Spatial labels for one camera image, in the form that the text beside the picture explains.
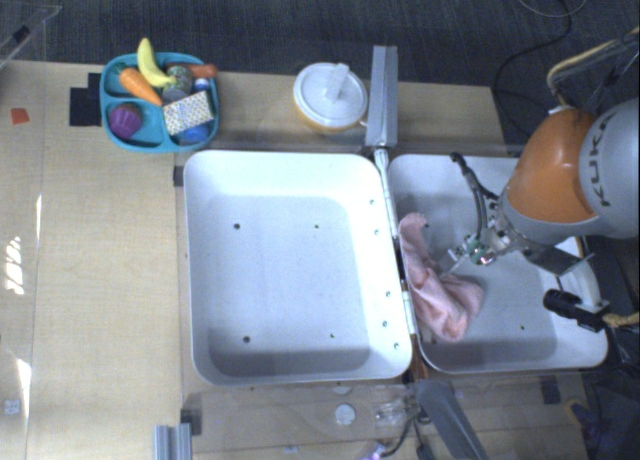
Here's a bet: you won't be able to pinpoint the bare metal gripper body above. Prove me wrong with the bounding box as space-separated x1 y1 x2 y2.
462 223 512 267

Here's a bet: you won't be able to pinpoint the pink cloth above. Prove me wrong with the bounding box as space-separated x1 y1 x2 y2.
397 211 486 344

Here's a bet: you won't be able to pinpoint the white plastic tray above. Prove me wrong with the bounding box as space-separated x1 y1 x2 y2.
182 149 414 389
387 153 610 376

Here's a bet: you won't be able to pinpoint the clear plastic bottle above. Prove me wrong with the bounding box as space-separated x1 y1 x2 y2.
372 390 422 425

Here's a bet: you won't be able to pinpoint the yellow cup with white lid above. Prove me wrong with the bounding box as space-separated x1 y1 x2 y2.
292 61 370 136

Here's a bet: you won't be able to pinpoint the pale wood board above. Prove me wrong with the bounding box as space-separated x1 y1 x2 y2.
173 70 592 457

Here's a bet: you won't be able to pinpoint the patterned white carton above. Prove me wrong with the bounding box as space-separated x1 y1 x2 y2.
162 90 216 137

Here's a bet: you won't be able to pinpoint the small green can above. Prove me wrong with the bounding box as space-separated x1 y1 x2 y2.
161 65 194 102

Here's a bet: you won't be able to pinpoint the blue divided plate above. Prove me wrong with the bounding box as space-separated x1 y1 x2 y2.
98 51 221 155

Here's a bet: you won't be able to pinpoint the purple grapes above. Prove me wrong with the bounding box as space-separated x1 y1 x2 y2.
108 102 144 141

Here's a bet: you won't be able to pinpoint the orange carrot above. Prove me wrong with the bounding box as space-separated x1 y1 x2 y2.
117 66 164 108

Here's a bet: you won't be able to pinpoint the yellow banana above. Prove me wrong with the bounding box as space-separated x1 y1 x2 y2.
136 37 177 89

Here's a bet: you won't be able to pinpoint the black cylinder on white bracket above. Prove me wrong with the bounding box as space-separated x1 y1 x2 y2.
524 242 612 334

